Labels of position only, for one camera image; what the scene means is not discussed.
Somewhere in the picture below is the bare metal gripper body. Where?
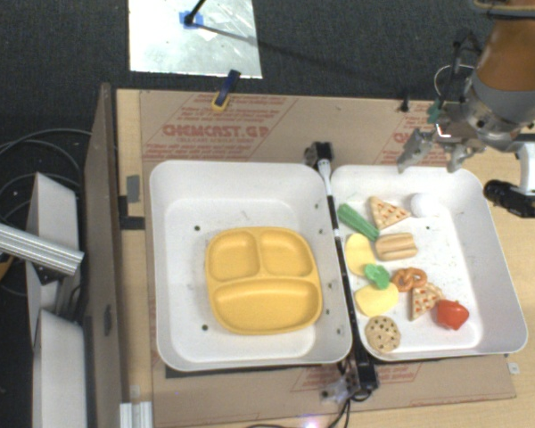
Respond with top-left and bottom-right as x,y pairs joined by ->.
432,98 -> 526,152

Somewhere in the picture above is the white toy egg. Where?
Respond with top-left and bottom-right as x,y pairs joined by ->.
409,192 -> 441,218

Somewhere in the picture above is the toy pizza slice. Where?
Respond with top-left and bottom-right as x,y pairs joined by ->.
367,195 -> 413,231
409,281 -> 445,322

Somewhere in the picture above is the green toy celery stick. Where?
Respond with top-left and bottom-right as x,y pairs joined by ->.
336,202 -> 381,243

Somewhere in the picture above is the toy sausage in bun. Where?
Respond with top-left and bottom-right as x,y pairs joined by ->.
374,232 -> 418,262

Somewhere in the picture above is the white plastic tray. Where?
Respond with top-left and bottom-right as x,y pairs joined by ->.
329,163 -> 530,363
148,159 -> 354,373

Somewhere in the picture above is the yellow toy potato slice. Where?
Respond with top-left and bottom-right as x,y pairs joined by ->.
343,232 -> 378,278
353,283 -> 400,318

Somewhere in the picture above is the thin black and white rod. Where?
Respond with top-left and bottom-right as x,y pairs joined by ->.
318,158 -> 367,374

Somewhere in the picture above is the brown toy pretzel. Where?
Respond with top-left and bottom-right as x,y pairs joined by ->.
391,267 -> 429,293

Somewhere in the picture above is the green toy broccoli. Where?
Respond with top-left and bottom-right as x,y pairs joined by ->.
363,262 -> 391,291

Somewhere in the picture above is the brown cardboard board red print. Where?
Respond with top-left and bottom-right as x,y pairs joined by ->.
137,88 -> 518,428

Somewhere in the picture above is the red toy pepper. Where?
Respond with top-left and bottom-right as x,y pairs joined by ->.
435,299 -> 471,331

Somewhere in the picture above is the chocolate chip toy biscuit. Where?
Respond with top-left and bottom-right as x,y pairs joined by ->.
363,315 -> 403,354

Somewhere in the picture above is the yellow divided plate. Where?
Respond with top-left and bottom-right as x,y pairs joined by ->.
203,226 -> 325,336

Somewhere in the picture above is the black cylinder on white bracket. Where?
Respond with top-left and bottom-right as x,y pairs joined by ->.
482,133 -> 535,223

